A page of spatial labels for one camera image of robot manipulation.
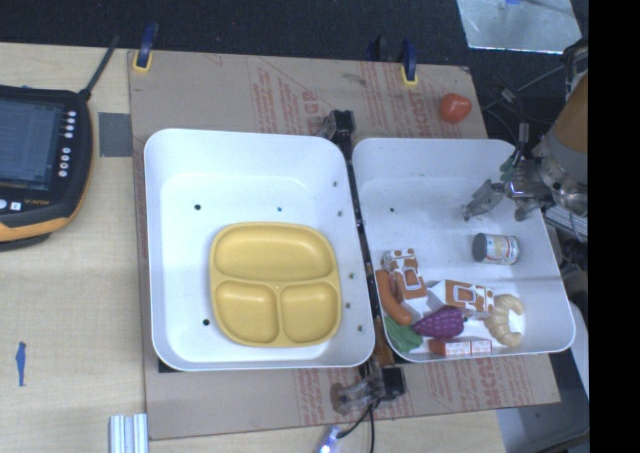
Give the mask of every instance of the sausage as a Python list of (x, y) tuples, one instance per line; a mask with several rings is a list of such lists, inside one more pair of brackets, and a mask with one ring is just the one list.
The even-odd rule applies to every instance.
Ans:
[(378, 295), (380, 296), (380, 305), (382, 305), (382, 308), (389, 316), (396, 320), (398, 324), (411, 325), (411, 313), (393, 296), (389, 272), (386, 270), (376, 270), (376, 281), (378, 283)]

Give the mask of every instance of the blue clamp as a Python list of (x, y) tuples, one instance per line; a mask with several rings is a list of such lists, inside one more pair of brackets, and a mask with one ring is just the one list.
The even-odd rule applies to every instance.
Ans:
[(409, 39), (402, 42), (402, 81), (405, 85), (417, 85), (418, 75), (416, 74), (416, 49)]
[(153, 53), (151, 49), (156, 42), (158, 36), (158, 29), (160, 25), (154, 21), (147, 21), (144, 25), (144, 31), (142, 33), (142, 44), (140, 49), (136, 52), (136, 56), (133, 59), (133, 69), (140, 73), (149, 72), (151, 69), (151, 61), (153, 60)]
[(367, 62), (387, 62), (389, 60), (387, 38), (384, 35), (379, 35), (375, 41), (369, 42), (364, 59)]

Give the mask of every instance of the black carpet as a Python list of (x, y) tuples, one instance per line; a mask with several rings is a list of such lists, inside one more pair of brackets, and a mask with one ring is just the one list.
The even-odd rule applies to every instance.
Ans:
[[(589, 0), (571, 4), (588, 37)], [(497, 80), (517, 90), (563, 65), (560, 55), (470, 49), (456, 0), (0, 0), (0, 42), (106, 47), (119, 35), (119, 47), (138, 48), (149, 20), (160, 26), (155, 47), (177, 51), (362, 60), (382, 35), (397, 59), (406, 37), (418, 63), (468, 66), (483, 107)], [(535, 119), (532, 143), (562, 108), (564, 78), (518, 92)], [(490, 137), (513, 142), (512, 110), (484, 117)]]

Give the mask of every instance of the red tomato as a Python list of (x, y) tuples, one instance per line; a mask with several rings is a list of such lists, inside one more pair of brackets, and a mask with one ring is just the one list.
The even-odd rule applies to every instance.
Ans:
[(440, 118), (456, 124), (471, 111), (471, 101), (460, 94), (446, 94), (440, 101)]

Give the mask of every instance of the croissant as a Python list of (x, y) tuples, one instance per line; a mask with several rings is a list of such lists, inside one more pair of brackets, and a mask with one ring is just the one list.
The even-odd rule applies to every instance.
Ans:
[(509, 328), (509, 311), (513, 311), (520, 316), (524, 313), (524, 304), (518, 297), (508, 293), (496, 295), (494, 304), (494, 311), (484, 320), (484, 324), (489, 329), (489, 333), (496, 341), (503, 345), (519, 345), (522, 341), (522, 334), (520, 332), (513, 332)]

